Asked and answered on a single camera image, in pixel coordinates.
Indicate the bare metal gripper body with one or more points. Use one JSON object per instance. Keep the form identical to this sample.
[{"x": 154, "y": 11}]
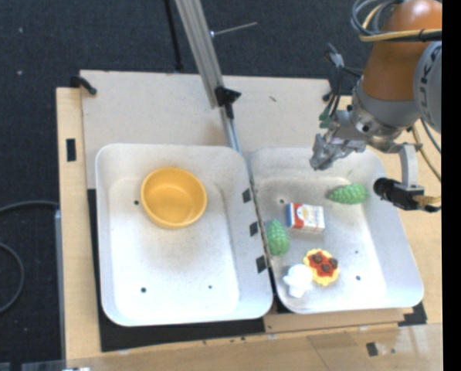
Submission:
[{"x": 363, "y": 131}]

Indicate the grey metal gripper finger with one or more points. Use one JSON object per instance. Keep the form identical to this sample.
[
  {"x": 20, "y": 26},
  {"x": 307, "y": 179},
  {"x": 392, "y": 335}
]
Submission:
[
  {"x": 317, "y": 155},
  {"x": 336, "y": 154}
]

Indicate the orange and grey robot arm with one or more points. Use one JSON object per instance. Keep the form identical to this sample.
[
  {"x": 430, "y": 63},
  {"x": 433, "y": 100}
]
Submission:
[{"x": 392, "y": 68}]

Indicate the green toy grapes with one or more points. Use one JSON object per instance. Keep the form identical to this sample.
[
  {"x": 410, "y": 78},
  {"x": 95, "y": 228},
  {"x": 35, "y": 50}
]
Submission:
[
  {"x": 277, "y": 239},
  {"x": 348, "y": 194}
]

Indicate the white orange blue carton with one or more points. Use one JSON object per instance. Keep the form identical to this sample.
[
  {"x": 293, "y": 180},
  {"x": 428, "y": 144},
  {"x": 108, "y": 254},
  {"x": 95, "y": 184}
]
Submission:
[{"x": 306, "y": 216}]

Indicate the white plastic tray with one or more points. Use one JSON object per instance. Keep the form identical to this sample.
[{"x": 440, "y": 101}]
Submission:
[
  {"x": 176, "y": 269},
  {"x": 369, "y": 246}
]

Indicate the yellow toy pizza slice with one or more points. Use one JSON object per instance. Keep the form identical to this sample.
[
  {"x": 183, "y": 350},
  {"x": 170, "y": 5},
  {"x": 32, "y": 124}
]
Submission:
[{"x": 323, "y": 267}]

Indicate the white lumpy toy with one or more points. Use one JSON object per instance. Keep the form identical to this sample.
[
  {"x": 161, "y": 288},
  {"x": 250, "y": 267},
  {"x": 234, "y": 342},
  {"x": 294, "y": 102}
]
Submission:
[{"x": 297, "y": 280}]

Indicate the yellow bowl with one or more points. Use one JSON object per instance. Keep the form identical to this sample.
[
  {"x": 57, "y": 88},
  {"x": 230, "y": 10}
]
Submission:
[{"x": 173, "y": 197}]

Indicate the pale flat board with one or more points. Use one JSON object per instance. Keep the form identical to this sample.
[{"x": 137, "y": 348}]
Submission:
[{"x": 156, "y": 110}]

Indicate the black cylinder on white bracket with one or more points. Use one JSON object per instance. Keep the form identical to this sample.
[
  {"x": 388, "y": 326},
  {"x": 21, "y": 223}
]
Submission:
[{"x": 398, "y": 193}]

